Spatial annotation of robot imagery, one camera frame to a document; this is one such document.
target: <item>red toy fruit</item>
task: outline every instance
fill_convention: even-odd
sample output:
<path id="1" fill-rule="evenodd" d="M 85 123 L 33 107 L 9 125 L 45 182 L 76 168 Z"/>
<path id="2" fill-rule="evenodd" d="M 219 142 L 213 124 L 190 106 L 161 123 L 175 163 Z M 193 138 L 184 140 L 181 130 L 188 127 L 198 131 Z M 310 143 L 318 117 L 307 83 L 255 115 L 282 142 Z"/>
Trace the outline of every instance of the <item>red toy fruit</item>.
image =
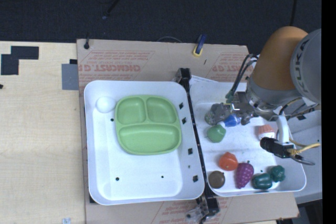
<path id="1" fill-rule="evenodd" d="M 254 168 L 252 164 L 239 163 L 236 169 L 236 186 L 237 188 L 244 188 L 251 180 L 254 174 Z"/>

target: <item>dark green toy vegetable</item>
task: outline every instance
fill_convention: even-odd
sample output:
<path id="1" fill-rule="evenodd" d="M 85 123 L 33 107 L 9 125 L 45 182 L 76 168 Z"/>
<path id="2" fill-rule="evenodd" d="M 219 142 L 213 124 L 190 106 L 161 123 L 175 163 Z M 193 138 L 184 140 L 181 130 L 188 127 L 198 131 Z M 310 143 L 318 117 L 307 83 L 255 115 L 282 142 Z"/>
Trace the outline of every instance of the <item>dark green toy vegetable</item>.
<path id="1" fill-rule="evenodd" d="M 285 179 L 285 169 L 281 165 L 274 166 L 270 169 L 269 174 L 274 182 L 281 182 Z"/>
<path id="2" fill-rule="evenodd" d="M 252 185 L 256 189 L 269 189 L 272 186 L 272 179 L 269 173 L 256 175 L 252 179 Z"/>

